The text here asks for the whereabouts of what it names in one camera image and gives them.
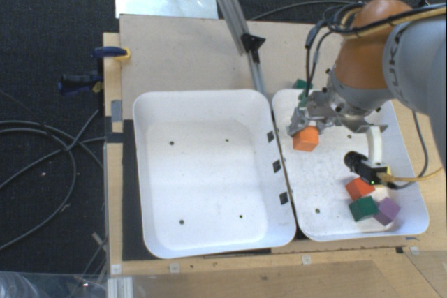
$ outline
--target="wooden block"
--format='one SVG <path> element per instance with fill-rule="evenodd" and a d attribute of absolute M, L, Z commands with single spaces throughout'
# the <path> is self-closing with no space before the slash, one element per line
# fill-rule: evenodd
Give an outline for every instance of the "wooden block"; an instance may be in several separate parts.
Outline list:
<path fill-rule="evenodd" d="M 377 214 L 377 205 L 371 196 L 360 198 L 349 205 L 355 221 L 364 220 Z"/>
<path fill-rule="evenodd" d="M 380 201 L 377 207 L 379 212 L 374 215 L 374 218 L 384 226 L 393 221 L 400 211 L 400 206 L 390 198 L 385 198 Z"/>
<path fill-rule="evenodd" d="M 318 128 L 308 126 L 293 136 L 294 150 L 313 151 L 318 145 Z"/>
<path fill-rule="evenodd" d="M 346 185 L 346 189 L 351 196 L 352 200 L 356 201 L 362 196 L 372 193 L 375 188 L 373 185 L 369 185 L 367 182 L 363 181 L 360 177 L 355 178 Z"/>

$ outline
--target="black carpet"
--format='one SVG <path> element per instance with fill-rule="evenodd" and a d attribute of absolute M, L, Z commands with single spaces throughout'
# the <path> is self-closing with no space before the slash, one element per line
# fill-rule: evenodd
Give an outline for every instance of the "black carpet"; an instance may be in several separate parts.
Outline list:
<path fill-rule="evenodd" d="M 240 0 L 247 19 L 291 3 L 311 0 Z M 404 0 L 415 6 L 419 0 Z M 432 3 L 446 0 L 429 0 Z M 315 22 L 325 6 L 307 6 L 267 20 Z M 101 46 L 104 31 L 117 31 L 114 0 L 0 0 L 0 89 L 22 101 L 46 124 L 76 136 L 98 108 L 97 95 L 61 97 L 63 73 L 96 69 L 90 52 Z M 0 98 L 0 121 L 33 120 Z M 104 134 L 97 118 L 82 138 Z M 102 146 L 90 146 L 102 157 Z M 57 149 L 48 139 L 24 133 L 0 135 L 0 184 L 46 153 Z M 103 177 L 79 149 L 77 184 L 69 206 L 41 230 L 0 251 L 0 271 L 80 273 L 97 248 L 93 232 L 105 233 Z M 66 154 L 45 162 L 0 190 L 0 246 L 51 214 L 71 185 Z M 94 271 L 103 257 L 97 257 Z"/>

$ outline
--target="wooden table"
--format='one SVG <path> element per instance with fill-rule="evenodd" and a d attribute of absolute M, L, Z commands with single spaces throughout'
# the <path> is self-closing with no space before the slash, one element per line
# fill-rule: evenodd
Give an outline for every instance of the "wooden table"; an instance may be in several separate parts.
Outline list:
<path fill-rule="evenodd" d="M 269 99 L 291 88 L 297 77 L 305 78 L 302 44 L 311 27 L 249 23 L 252 34 L 267 38 L 260 55 Z M 324 85 L 324 70 L 333 64 L 340 42 L 336 35 L 324 42 L 314 80 L 317 88 Z M 123 261 L 123 148 L 113 138 L 122 133 L 122 120 L 132 119 L 136 97 L 147 91 L 239 89 L 252 84 L 247 60 L 237 53 L 222 20 L 123 15 L 120 33 L 105 33 L 103 44 L 128 47 L 132 54 L 123 63 L 104 59 L 104 92 L 108 130 L 117 133 L 106 144 L 109 272 L 151 276 L 134 277 L 134 297 L 447 297 L 445 173 L 420 185 L 430 226 L 417 237 L 295 240 L 265 255 Z M 399 103 L 395 109 L 417 172 L 423 154 L 411 112 Z M 441 161 L 428 118 L 419 118 L 431 172 Z"/>

